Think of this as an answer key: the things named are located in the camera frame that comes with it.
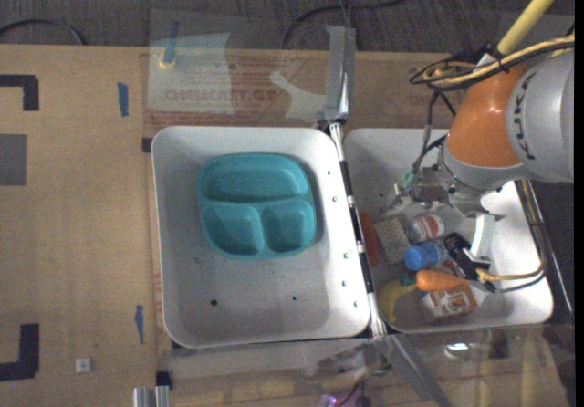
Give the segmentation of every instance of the teal divided plate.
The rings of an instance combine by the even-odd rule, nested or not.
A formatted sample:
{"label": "teal divided plate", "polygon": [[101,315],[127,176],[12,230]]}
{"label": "teal divided plate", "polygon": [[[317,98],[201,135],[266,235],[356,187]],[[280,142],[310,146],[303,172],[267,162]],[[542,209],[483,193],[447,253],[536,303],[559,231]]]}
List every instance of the teal divided plate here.
{"label": "teal divided plate", "polygon": [[310,183],[302,167],[285,155],[217,157],[201,170],[197,193],[204,235],[224,256],[290,256],[315,239]]}

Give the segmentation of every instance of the small bottle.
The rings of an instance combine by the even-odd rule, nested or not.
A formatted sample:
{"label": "small bottle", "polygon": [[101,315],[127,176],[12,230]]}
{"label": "small bottle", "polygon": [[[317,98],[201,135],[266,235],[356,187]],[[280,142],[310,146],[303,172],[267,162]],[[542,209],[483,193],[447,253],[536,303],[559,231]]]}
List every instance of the small bottle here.
{"label": "small bottle", "polygon": [[436,239],[410,246],[403,256],[403,261],[411,271],[419,271],[442,263],[448,257],[448,250],[444,243]]}
{"label": "small bottle", "polygon": [[446,226],[438,214],[418,215],[406,225],[405,232],[410,241],[417,245],[444,236]]}
{"label": "small bottle", "polygon": [[488,295],[484,291],[464,284],[428,292],[420,300],[420,310],[427,323],[434,323],[440,318],[463,315],[480,308]]}

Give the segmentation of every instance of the carrot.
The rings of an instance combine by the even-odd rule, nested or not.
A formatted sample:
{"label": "carrot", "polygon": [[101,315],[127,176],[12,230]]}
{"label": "carrot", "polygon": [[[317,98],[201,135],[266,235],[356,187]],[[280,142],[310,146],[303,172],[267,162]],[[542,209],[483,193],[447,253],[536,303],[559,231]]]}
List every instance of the carrot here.
{"label": "carrot", "polygon": [[361,231],[363,232],[363,239],[367,248],[367,258],[371,267],[375,267],[380,263],[381,245],[380,239],[375,232],[375,226],[369,214],[359,212],[359,222],[361,224]]}
{"label": "carrot", "polygon": [[416,287],[423,292],[446,290],[463,284],[468,284],[468,281],[444,272],[422,269],[416,273]]}

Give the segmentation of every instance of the red object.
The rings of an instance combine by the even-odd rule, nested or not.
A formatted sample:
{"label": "red object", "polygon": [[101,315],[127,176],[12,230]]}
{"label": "red object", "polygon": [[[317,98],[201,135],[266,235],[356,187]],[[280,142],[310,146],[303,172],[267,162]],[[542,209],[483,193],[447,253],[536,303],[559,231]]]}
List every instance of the red object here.
{"label": "red object", "polygon": [[375,232],[375,227],[371,217],[367,213],[359,213],[359,222],[361,223],[361,232],[367,248],[367,258],[371,267],[380,263],[381,243],[380,238]]}

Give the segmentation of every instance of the blue bottle cap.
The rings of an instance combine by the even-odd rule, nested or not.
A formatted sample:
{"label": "blue bottle cap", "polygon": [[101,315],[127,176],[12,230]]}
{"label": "blue bottle cap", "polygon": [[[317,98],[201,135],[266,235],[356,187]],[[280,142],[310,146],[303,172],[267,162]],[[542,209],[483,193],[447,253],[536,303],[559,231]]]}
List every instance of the blue bottle cap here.
{"label": "blue bottle cap", "polygon": [[419,271],[426,267],[426,252],[420,246],[410,246],[403,255],[405,266],[411,271]]}

